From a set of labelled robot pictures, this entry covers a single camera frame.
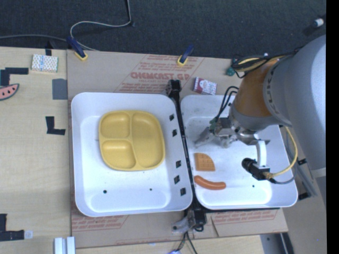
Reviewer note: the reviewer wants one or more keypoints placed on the orange toy sausage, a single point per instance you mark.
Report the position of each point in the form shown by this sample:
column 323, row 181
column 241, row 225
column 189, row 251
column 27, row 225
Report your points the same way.
column 209, row 184

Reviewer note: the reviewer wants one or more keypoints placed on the red and white carton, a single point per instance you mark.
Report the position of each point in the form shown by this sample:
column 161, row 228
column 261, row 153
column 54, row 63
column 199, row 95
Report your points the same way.
column 204, row 85

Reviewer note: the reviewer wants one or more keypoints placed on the brown cardboard board red print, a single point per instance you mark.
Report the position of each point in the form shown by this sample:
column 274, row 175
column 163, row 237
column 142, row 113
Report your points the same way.
column 148, row 70

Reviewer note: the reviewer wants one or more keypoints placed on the yellow divided plate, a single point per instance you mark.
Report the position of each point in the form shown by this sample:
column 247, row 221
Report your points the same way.
column 132, row 140

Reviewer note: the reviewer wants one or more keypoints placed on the pink watermelon slice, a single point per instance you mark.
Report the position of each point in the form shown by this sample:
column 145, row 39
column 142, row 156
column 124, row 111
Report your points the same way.
column 8, row 92

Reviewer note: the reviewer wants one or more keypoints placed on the thin black rod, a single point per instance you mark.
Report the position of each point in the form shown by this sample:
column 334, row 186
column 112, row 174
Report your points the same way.
column 185, row 147

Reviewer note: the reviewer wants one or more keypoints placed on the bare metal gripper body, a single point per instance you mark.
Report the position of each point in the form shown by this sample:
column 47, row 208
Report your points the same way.
column 225, row 128

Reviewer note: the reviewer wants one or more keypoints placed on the black cylinder on white bracket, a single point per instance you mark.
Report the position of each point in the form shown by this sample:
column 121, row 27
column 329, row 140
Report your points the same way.
column 254, row 168

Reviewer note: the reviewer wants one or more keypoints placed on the white patterned packet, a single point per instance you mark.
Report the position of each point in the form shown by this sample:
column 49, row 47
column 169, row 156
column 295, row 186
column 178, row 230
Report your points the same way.
column 44, row 63

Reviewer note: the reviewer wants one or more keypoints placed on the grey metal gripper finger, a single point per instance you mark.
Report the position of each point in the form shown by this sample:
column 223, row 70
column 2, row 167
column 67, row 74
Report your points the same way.
column 203, row 137
column 227, row 142

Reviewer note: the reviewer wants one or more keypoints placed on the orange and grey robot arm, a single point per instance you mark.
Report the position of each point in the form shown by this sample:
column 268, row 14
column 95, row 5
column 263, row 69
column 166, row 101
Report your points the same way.
column 296, row 94

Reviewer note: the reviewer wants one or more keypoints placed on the orange toy waffle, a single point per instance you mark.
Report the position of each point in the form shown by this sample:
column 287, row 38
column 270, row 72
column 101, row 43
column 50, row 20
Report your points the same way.
column 204, row 163

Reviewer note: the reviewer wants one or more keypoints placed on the white plastic tray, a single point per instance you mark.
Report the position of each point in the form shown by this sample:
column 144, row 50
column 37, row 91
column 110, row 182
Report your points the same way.
column 238, row 194
column 127, row 192

